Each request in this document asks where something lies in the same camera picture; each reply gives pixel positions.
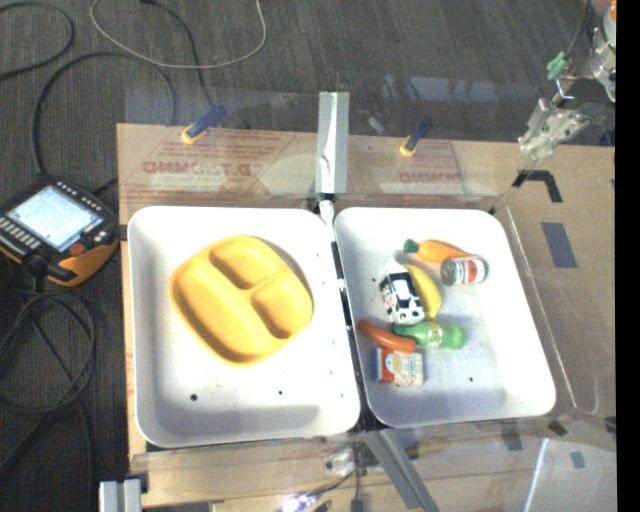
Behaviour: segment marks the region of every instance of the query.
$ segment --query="toy banana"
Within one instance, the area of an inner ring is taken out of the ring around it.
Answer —
[[[429,320],[433,320],[442,307],[442,295],[438,285],[420,267],[415,265],[403,265],[411,276],[411,282],[418,292],[420,302]]]

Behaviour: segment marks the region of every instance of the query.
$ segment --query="display screen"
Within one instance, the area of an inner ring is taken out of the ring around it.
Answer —
[[[78,241],[88,226],[104,220],[54,186],[40,190],[11,210],[8,217],[61,252]]]

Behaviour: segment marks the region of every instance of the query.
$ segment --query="tin can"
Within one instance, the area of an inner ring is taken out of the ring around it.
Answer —
[[[448,258],[440,266],[440,279],[447,286],[480,283],[487,276],[487,264],[478,256]]]

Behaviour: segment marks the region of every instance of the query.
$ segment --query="red button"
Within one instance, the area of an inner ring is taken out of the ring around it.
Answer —
[[[80,256],[85,250],[85,246],[80,242],[77,242],[69,247],[69,254],[75,258],[76,256]]]

